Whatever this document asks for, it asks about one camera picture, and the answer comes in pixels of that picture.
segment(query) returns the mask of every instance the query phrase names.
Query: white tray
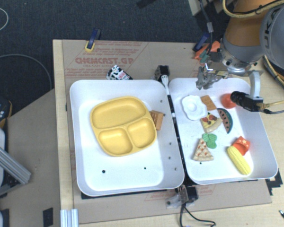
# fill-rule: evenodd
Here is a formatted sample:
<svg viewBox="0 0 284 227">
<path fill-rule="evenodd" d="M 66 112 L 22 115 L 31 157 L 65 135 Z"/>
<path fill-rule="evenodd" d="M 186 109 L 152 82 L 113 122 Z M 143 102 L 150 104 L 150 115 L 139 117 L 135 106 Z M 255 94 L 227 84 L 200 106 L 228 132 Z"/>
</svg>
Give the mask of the white tray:
<svg viewBox="0 0 284 227">
<path fill-rule="evenodd" d="M 105 153 L 92 130 L 89 114 L 106 100 L 135 96 L 148 110 L 165 114 L 150 147 L 124 157 Z M 165 88 L 155 80 L 79 80 L 70 88 L 77 182 L 88 196 L 174 189 L 184 170 Z"/>
<path fill-rule="evenodd" d="M 207 90 L 197 89 L 195 83 L 196 79 L 174 79 L 169 84 L 189 177 L 197 184 L 274 177 L 278 167 L 260 113 L 249 112 L 240 106 L 227 109 L 233 119 L 233 127 L 229 134 L 226 133 L 223 124 L 212 132 L 218 137 L 217 148 L 209 149 L 214 160 L 200 163 L 192 159 L 204 130 L 199 120 L 192 121 L 187 118 L 182 107 L 182 99 L 188 95 L 209 95 L 217 108 L 224 108 L 220 102 L 220 97 L 223 94 L 233 91 L 250 93 L 249 84 L 242 79 L 221 79 Z M 220 117 L 217 110 L 210 112 Z M 252 173 L 247 176 L 239 173 L 226 152 L 226 148 L 239 136 L 251 142 L 250 149 L 244 156 L 252 169 Z"/>
</svg>

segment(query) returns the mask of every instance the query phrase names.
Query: gray carpet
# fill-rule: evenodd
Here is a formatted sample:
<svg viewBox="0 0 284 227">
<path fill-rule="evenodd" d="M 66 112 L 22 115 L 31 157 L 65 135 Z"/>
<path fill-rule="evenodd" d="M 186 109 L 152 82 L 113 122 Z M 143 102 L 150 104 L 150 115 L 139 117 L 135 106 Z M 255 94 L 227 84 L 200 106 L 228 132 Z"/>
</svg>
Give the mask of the gray carpet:
<svg viewBox="0 0 284 227">
<path fill-rule="evenodd" d="M 0 56 L 38 60 L 53 85 L 53 39 L 88 40 L 97 27 L 101 40 L 197 42 L 206 30 L 203 15 L 192 16 L 188 0 L 0 0 L 0 8 L 9 16 L 0 30 Z M 211 18 L 220 36 L 228 18 L 224 12 Z M 5 21 L 0 10 L 0 27 Z M 0 95 L 12 102 L 13 113 L 49 89 L 45 70 L 33 59 L 0 58 Z"/>
</svg>

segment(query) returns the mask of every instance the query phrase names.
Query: wooden table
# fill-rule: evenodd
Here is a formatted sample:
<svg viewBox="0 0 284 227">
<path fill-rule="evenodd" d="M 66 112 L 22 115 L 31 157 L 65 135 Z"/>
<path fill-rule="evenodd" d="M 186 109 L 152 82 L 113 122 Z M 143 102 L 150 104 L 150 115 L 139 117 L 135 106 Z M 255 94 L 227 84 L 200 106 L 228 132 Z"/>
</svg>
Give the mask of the wooden table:
<svg viewBox="0 0 284 227">
<path fill-rule="evenodd" d="M 179 50 L 179 56 L 186 55 L 192 58 L 193 43 L 153 43 L 158 45 L 157 51 L 152 53 L 168 52 L 170 48 Z M 59 156 L 59 178 L 60 178 L 60 199 L 61 209 L 71 210 L 74 208 L 72 194 L 71 161 L 69 151 L 68 119 L 65 111 L 66 94 L 63 64 L 62 40 L 53 41 L 55 97 L 57 115 L 57 139 Z M 284 100 L 284 90 L 267 73 L 261 75 L 261 96 L 265 103 L 272 103 Z M 272 108 L 272 111 L 284 109 L 284 105 Z M 283 184 L 280 188 L 273 189 L 271 204 L 247 206 L 230 209 L 219 209 L 209 211 L 199 211 L 193 214 L 200 219 L 210 219 L 216 222 L 217 226 L 236 227 L 257 227 L 257 226 L 284 226 L 284 219 L 279 210 L 284 212 L 284 113 L 267 115 L 261 114 L 268 138 L 271 142 L 275 157 L 279 166 Z M 183 216 L 184 225 L 204 226 L 202 222 L 193 220 L 188 214 Z M 155 217 L 133 218 L 118 221 L 108 221 L 90 224 L 81 224 L 82 227 L 105 227 L 105 226 L 156 226 L 174 227 L 179 226 L 179 214 L 161 215 Z"/>
</svg>

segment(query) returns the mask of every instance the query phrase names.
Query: yellow corn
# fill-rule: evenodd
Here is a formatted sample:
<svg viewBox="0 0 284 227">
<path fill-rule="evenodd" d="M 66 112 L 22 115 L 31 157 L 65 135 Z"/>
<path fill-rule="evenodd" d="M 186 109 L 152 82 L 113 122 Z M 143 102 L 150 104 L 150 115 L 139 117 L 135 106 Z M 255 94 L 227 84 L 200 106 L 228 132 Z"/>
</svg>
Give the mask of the yellow corn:
<svg viewBox="0 0 284 227">
<path fill-rule="evenodd" d="M 250 166 L 243 157 L 243 155 L 234 146 L 229 146 L 227 148 L 227 154 L 237 167 L 237 169 L 243 174 L 248 175 L 251 172 Z"/>
</svg>

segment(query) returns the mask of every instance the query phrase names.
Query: yellow plate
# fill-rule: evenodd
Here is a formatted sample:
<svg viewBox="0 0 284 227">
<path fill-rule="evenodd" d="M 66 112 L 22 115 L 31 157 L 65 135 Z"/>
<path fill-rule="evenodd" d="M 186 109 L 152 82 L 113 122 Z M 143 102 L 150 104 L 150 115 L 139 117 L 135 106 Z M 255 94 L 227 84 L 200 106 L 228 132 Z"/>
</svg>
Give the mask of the yellow plate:
<svg viewBox="0 0 284 227">
<path fill-rule="evenodd" d="M 98 104 L 90 113 L 90 123 L 102 149 L 115 157 L 143 150 L 157 138 L 148 109 L 133 96 Z"/>
</svg>

